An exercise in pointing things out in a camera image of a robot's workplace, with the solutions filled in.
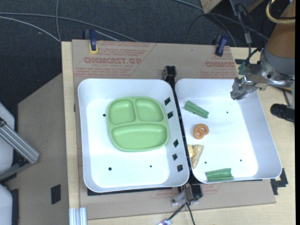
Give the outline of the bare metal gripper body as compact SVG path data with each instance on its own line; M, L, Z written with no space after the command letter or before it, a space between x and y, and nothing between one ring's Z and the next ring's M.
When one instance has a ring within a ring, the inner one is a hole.
M243 75L244 81L247 85L255 87L278 87L290 88L293 85L293 76L284 75L278 72L269 64L250 64Z

